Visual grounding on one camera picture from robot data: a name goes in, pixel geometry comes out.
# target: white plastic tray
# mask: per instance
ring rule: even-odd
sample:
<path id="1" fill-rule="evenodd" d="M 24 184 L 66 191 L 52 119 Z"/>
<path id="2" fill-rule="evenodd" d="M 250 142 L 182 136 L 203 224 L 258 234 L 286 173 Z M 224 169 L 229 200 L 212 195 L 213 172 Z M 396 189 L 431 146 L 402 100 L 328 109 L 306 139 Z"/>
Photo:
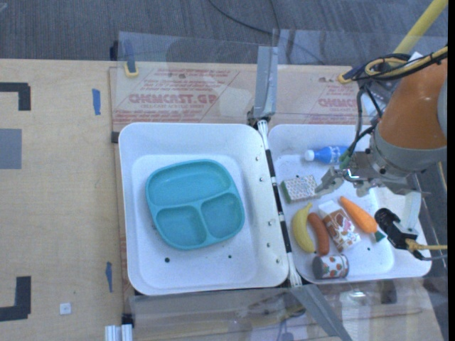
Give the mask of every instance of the white plastic tray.
<path id="1" fill-rule="evenodd" d="M 148 296 L 264 288 L 289 272 L 277 206 L 260 134 L 241 124 L 134 123 L 119 136 L 127 268 L 133 287 Z M 245 207 L 234 237 L 209 247 L 178 250 L 153 226 L 145 196 L 150 173 L 195 159 L 230 172 Z"/>
<path id="2" fill-rule="evenodd" d="M 316 182 L 321 182 L 321 177 L 329 169 L 329 166 L 317 162 L 306 162 L 304 152 L 306 149 L 321 148 L 327 145 L 350 145 L 354 138 L 354 126 L 334 125 L 306 125 L 286 124 L 273 127 L 269 133 L 269 145 L 274 161 L 277 182 L 294 178 L 296 175 L 314 175 Z M 357 145 L 356 150 L 363 150 L 368 146 L 369 136 L 364 137 Z M 314 278 L 311 263 L 316 254 L 308 254 L 299 248 L 295 242 L 291 230 L 291 219 L 298 209 L 305 206 L 307 202 L 295 202 L 288 204 L 284 199 L 282 189 L 279 189 L 282 198 L 283 212 L 286 218 L 289 237 L 294 255 L 294 263 L 297 271 L 307 281 L 312 283 L 340 283 L 371 281 L 387 278 L 406 278 L 423 276 L 431 268 L 430 261 L 420 261 L 414 258 L 408 251 L 395 249 L 387 239 L 379 242 L 372 240 L 370 235 L 358 230 L 362 241 L 348 249 L 344 254 L 348 257 L 350 270 L 346 278 L 323 279 Z M 386 207 L 393 211 L 398 217 L 403 218 L 405 208 L 405 197 L 395 195 L 387 188 L 373 188 L 365 197 L 358 197 L 352 184 L 345 182 L 333 193 L 322 196 L 319 199 L 311 200 L 313 206 L 311 211 L 317 212 L 318 204 L 335 200 L 344 195 L 354 200 L 371 215 L 381 208 Z M 417 241 L 426 244 L 420 223 L 415 229 L 419 232 Z M 310 235 L 317 244 L 316 237 L 311 226 Z M 429 251 L 422 252 L 430 256 Z M 331 241 L 331 252 L 338 254 L 335 244 Z"/>

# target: gray floor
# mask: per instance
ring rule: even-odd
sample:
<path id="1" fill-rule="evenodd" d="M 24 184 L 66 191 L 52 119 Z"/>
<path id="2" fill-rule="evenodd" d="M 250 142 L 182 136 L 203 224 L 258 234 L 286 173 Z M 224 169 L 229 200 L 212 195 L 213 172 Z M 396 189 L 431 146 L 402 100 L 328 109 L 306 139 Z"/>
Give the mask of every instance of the gray floor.
<path id="1" fill-rule="evenodd" d="M 237 21 L 209 0 L 0 0 L 0 58 L 110 60 L 120 32 L 270 44 L 268 32 L 280 28 L 313 33 L 299 41 L 306 57 L 296 51 L 291 63 L 358 65 L 373 53 L 391 53 L 390 37 L 405 36 L 433 0 L 213 1 Z M 448 41 L 448 8 L 425 37 L 430 49 Z M 433 194 L 424 209 L 433 222 L 429 239 L 446 244 L 447 196 L 440 171 L 429 168 L 419 180 Z M 428 290 L 448 339 L 446 260 L 434 261 Z"/>

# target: toy banana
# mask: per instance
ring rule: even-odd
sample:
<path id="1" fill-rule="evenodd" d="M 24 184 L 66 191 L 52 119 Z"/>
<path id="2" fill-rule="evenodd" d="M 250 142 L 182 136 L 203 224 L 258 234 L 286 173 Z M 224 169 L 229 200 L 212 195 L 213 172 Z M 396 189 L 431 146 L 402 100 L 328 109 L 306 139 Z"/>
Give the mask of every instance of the toy banana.
<path id="1" fill-rule="evenodd" d="M 302 248 L 302 250 L 308 253 L 313 253 L 316 251 L 313 240 L 310 238 L 307 229 L 308 213 L 311 209 L 311 206 L 313 206 L 313 204 L 311 202 L 308 202 L 305 207 L 296 212 L 291 222 L 292 233 L 294 234 L 294 238 L 297 241 L 297 244 Z"/>

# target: blue divided dish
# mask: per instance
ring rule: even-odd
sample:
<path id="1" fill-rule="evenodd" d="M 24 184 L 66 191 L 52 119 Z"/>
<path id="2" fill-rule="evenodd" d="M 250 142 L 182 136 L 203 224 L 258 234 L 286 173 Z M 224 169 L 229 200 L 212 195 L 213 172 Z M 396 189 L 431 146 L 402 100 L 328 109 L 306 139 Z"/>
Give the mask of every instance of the blue divided dish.
<path id="1" fill-rule="evenodd" d="M 155 170 L 145 192 L 159 234 L 180 250 L 229 239 L 245 222 L 234 180 L 216 161 L 186 161 Z"/>

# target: blue water bottle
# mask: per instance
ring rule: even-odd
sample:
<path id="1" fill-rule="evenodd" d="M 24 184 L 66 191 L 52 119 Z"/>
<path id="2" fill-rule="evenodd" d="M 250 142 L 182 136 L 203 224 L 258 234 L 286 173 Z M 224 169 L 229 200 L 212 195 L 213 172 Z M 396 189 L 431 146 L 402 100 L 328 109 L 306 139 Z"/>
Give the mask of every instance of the blue water bottle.
<path id="1" fill-rule="evenodd" d="M 325 164 L 339 163 L 340 156 L 348 149 L 347 146 L 324 146 L 320 149 L 307 150 L 305 152 L 306 161 L 320 161 Z"/>

